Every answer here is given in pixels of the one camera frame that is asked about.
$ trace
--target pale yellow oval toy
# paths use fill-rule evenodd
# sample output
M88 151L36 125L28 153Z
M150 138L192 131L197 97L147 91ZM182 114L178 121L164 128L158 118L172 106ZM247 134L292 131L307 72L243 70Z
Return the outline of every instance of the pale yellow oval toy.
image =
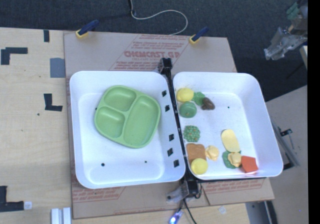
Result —
M178 101L180 102L187 102L187 101L191 101L191 99L194 96L194 91L192 89L189 88L181 88L178 90L178 92L176 93L176 98Z
M194 159L191 163L191 170L196 175L204 174L208 170L208 163L202 158Z
M226 129L221 133L222 143L229 152L240 152L239 142L235 133L231 129Z
M206 149L205 155L210 160L216 161L219 156L219 149L215 146L208 146Z
M239 167L241 165L241 157L241 154L238 152L228 154L229 162L235 167Z

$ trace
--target blue clamp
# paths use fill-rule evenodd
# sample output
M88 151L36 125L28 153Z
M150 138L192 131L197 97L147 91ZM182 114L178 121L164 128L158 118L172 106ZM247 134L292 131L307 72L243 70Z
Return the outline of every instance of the blue clamp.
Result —
M98 20L93 20L90 23L86 24L85 26L83 26L80 30L76 31L76 36L81 39L85 36L88 35L89 31L92 31L93 29L95 29L99 24Z
M209 31L209 28L207 26L202 28L197 34L192 35L189 38L189 42L191 44L196 44L199 41L200 37L203 36L207 31Z

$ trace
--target white tray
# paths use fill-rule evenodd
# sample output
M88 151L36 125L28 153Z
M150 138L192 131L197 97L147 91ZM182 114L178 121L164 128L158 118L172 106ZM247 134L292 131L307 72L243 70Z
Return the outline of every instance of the white tray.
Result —
M258 81L249 74L181 72L173 78L174 90L190 88L202 92L215 104L214 110L197 107L193 118L179 116L181 131L185 126L194 125L200 130L196 144L205 147L216 146L217 161L207 159L205 174L195 175L202 180L240 179L277 176L282 172L283 162L270 117ZM256 158L258 171L246 174L240 168L225 166L222 153L225 152L221 132L232 129L238 139L241 155Z
M103 93L113 85L146 93L160 104L159 125L147 146L128 148L96 130L95 109ZM183 177L186 165L167 85L165 78L155 72L81 71L72 75L75 172L80 184L106 188L170 182Z

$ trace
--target cardboard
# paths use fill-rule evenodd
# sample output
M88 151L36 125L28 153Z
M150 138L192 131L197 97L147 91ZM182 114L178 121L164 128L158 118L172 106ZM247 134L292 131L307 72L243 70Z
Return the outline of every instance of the cardboard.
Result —
M171 58L172 76L182 71L237 72L227 38L201 37L191 45L188 36L89 32L78 39L64 32L68 130L71 161L73 218L119 215L177 209L167 202L166 193L179 187L179 181L104 189L88 189L75 175L69 80L78 71L156 71L161 58ZM268 178L203 183L199 199L190 207L270 200L274 194Z

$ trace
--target green plate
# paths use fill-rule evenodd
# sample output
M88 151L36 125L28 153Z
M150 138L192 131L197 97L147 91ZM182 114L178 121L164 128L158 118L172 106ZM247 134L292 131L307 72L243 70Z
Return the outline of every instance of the green plate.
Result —
M104 137L131 148L148 145L160 119L159 103L135 89L117 85L103 94L94 124Z

